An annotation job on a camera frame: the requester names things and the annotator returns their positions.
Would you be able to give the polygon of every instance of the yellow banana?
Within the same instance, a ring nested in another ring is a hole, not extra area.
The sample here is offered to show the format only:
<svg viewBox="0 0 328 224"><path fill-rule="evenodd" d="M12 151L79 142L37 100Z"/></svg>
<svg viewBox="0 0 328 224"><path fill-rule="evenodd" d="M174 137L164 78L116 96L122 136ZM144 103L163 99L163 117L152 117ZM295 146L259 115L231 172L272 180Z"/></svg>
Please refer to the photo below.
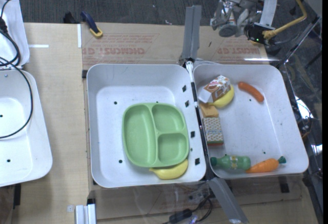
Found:
<svg viewBox="0 0 328 224"><path fill-rule="evenodd" d="M230 86L231 86L231 89L226 94L224 94L222 97L220 97L218 100L214 101L213 103L209 103L209 104L214 105L217 108L223 108L227 104L229 104L235 95L234 87L232 85L230 85Z"/></svg>
<svg viewBox="0 0 328 224"><path fill-rule="evenodd" d="M186 158L179 164L170 168L150 168L160 179L175 179L181 177L188 168L188 159Z"/></svg>

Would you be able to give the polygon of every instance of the green plate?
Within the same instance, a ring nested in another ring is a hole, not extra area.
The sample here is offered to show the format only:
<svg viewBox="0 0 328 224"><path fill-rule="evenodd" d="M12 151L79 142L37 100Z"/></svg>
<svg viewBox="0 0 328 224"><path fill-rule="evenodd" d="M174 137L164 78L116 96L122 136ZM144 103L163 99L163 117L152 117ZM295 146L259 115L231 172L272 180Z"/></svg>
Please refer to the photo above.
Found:
<svg viewBox="0 0 328 224"><path fill-rule="evenodd" d="M123 114L122 137L129 160L140 167L168 167L189 152L185 118L175 106L144 103Z"/></svg>

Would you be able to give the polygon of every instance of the gray metal bar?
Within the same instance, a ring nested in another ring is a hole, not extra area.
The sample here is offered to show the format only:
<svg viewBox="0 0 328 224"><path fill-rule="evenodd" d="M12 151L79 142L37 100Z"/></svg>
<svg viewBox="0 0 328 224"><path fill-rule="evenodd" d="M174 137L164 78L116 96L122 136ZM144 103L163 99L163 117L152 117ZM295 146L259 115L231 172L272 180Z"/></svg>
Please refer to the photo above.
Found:
<svg viewBox="0 0 328 224"><path fill-rule="evenodd" d="M77 205L75 207L75 224L85 224L84 219L84 206L83 205Z"/></svg>
<svg viewBox="0 0 328 224"><path fill-rule="evenodd" d="M209 186L231 223L248 223L244 212L224 179L212 178L209 180Z"/></svg>
<svg viewBox="0 0 328 224"><path fill-rule="evenodd" d="M88 224L96 224L96 205L88 204Z"/></svg>
<svg viewBox="0 0 328 224"><path fill-rule="evenodd" d="M181 57L183 59L197 58L199 48L199 27L201 19L201 6L193 5L186 8L186 20L184 22L184 39Z"/></svg>

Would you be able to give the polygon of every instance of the red sausage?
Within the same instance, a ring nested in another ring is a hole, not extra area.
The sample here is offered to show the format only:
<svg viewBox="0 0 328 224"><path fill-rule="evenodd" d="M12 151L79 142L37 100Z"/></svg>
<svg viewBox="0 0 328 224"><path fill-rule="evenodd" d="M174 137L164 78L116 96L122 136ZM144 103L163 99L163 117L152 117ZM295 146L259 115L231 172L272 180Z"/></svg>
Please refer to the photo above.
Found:
<svg viewBox="0 0 328 224"><path fill-rule="evenodd" d="M259 102L264 101L264 96L255 87L253 87L245 82L239 82L238 88L240 90L244 90L244 91L250 93L257 101L259 101Z"/></svg>

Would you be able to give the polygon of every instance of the green bottle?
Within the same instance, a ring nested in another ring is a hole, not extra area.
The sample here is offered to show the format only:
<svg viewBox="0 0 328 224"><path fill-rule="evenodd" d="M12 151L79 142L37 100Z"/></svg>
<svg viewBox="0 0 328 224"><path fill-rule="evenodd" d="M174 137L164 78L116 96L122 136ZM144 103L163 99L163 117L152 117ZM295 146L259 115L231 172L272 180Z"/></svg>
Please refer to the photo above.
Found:
<svg viewBox="0 0 328 224"><path fill-rule="evenodd" d="M211 157L211 166L221 167L223 169L249 169L251 167L251 159L248 156L228 156L221 158Z"/></svg>

